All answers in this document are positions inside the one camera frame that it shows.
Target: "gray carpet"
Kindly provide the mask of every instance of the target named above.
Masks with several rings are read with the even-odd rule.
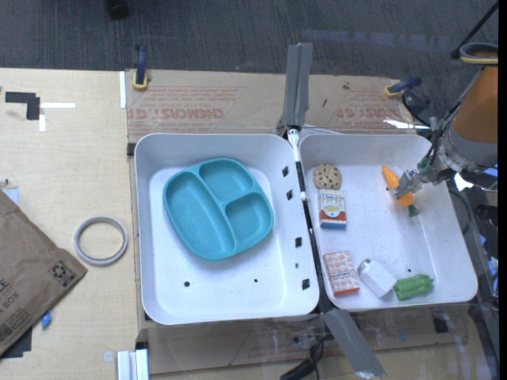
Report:
[[[496,0],[0,0],[0,67],[121,70],[147,46],[153,69],[284,73],[314,42],[314,74],[423,79],[437,114],[477,69],[452,51]],[[473,41],[497,44],[497,12]]]

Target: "orange toy carrot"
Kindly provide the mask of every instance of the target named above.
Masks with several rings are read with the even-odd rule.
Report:
[[[386,178],[387,186],[389,186],[390,189],[398,187],[399,177],[396,176],[395,172],[393,172],[387,166],[382,165],[382,173],[383,176]],[[411,217],[419,213],[417,208],[413,205],[414,194],[412,192],[406,192],[405,194],[397,198],[396,201],[398,204],[407,206],[409,208],[409,215]]]

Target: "cookie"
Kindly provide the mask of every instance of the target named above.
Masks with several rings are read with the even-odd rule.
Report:
[[[314,184],[317,188],[336,190],[341,186],[341,173],[335,166],[322,163],[314,170]]]

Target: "white plastic tray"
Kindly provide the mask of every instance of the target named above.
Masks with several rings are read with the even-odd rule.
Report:
[[[253,174],[275,218],[272,232],[259,244],[226,260],[206,261],[176,235],[162,189],[178,171],[217,157],[236,159]],[[147,135],[135,147],[135,178],[142,300],[154,321],[296,317],[316,307],[319,291],[294,158],[282,138]]]
[[[465,302],[477,292],[477,277],[445,183],[426,184],[415,193],[420,211],[408,216],[386,190],[381,165],[398,175],[426,154],[429,141],[417,135],[308,135],[301,139],[307,196],[319,253],[348,250],[355,267],[364,260],[380,262],[397,279],[425,273],[435,279],[432,292],[398,301],[394,292],[378,298],[363,283],[354,294],[331,301],[345,310],[370,310],[399,306]],[[330,163],[342,175],[347,226],[344,229],[318,225],[317,188],[314,168]]]

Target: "teal plate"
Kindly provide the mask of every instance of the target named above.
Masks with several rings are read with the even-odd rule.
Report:
[[[234,159],[215,158],[176,173],[164,185],[163,201],[178,236],[205,260],[232,257],[273,228],[261,186]]]

